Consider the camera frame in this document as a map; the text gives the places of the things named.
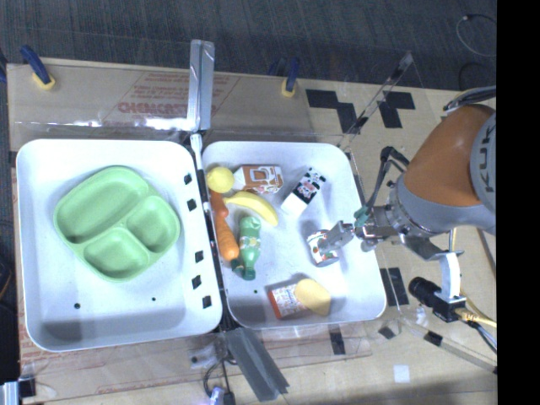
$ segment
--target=sink basin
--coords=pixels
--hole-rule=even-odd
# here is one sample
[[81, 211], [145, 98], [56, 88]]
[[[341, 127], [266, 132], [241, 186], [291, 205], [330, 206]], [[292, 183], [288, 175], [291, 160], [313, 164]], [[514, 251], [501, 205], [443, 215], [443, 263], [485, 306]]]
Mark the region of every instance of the sink basin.
[[39, 347], [141, 343], [218, 325], [223, 308], [185, 148], [38, 139], [16, 166], [26, 328]]
[[[205, 169], [225, 166], [232, 171], [242, 165], [277, 165], [283, 172], [283, 187], [264, 197], [275, 207], [278, 226], [262, 223], [261, 255], [255, 263], [256, 277], [244, 280], [230, 263], [222, 260], [222, 274], [231, 315], [244, 327], [256, 330], [306, 327], [375, 319], [386, 308], [386, 293], [374, 251], [364, 252], [359, 239], [339, 250], [339, 262], [318, 267], [313, 262], [307, 237], [316, 230], [329, 230], [338, 220], [354, 220], [360, 209], [359, 193], [351, 165], [339, 148], [324, 143], [219, 141], [203, 154]], [[327, 178], [320, 192], [300, 215], [281, 206], [300, 178], [314, 167]], [[226, 220], [239, 234], [241, 218], [249, 209], [230, 205]], [[303, 311], [278, 319], [268, 291], [298, 283], [303, 278], [318, 282], [332, 296], [327, 316]]]

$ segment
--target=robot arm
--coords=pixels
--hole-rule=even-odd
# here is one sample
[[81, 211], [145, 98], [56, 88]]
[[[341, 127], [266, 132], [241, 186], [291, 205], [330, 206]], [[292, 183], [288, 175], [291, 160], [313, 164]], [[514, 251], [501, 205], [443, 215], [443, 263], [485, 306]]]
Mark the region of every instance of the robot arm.
[[[495, 235], [495, 128], [496, 113], [474, 104], [494, 96], [494, 88], [480, 89], [453, 100], [448, 117], [426, 138], [410, 163], [394, 148], [381, 152], [375, 190], [354, 214], [354, 224], [340, 221], [326, 232], [321, 252], [336, 250], [355, 236], [369, 251], [385, 240], [398, 242], [425, 261], [438, 261], [442, 284], [415, 278], [409, 290], [445, 321], [457, 319], [454, 309], [464, 306], [460, 296], [460, 251], [442, 250], [430, 239], [472, 225]], [[376, 206], [377, 192], [390, 167], [402, 174], [391, 184], [386, 204]], [[430, 289], [433, 299], [422, 297]]]

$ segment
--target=green plate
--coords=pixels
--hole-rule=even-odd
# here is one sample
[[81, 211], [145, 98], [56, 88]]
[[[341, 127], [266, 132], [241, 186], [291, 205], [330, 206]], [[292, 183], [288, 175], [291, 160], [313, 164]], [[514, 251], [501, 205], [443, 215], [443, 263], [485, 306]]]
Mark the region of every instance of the green plate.
[[57, 204], [54, 226], [93, 272], [111, 281], [135, 278], [178, 239], [173, 208], [136, 171], [105, 168]]

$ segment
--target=black tape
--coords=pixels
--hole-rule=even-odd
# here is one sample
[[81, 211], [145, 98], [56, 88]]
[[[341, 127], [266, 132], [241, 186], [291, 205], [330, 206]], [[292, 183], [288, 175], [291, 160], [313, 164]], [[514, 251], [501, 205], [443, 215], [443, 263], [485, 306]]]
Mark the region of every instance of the black tape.
[[391, 108], [386, 102], [379, 102], [379, 111], [385, 127], [392, 129], [403, 127], [396, 108]]
[[206, 179], [204, 177], [204, 170], [197, 170], [197, 184], [199, 185], [199, 191], [201, 192], [202, 202], [207, 203], [208, 192], [206, 190]]
[[334, 355], [345, 355], [345, 342], [339, 327], [333, 327], [330, 330], [330, 342], [332, 343]]
[[403, 283], [399, 267], [381, 268], [382, 284], [385, 288], [386, 301], [389, 306], [408, 305], [407, 290]]
[[442, 336], [431, 331], [424, 335], [424, 340], [433, 343], [436, 347], [439, 347], [442, 344]]
[[19, 397], [25, 399], [26, 397], [36, 396], [35, 393], [35, 379], [26, 378], [19, 380]]
[[400, 110], [416, 110], [413, 95], [404, 91], [391, 91], [386, 94], [386, 103], [391, 108]]
[[11, 150], [8, 153], [9, 166], [11, 166], [12, 168], [15, 168], [15, 165], [17, 164], [17, 153], [18, 152], [14, 152]]
[[379, 330], [379, 334], [384, 336], [386, 339], [392, 339], [396, 336], [390, 327], [383, 327]]
[[343, 133], [351, 133], [351, 129], [358, 129], [356, 127], [357, 120], [354, 105], [348, 102], [340, 102], [335, 91], [307, 89], [305, 94], [310, 108], [336, 110]]

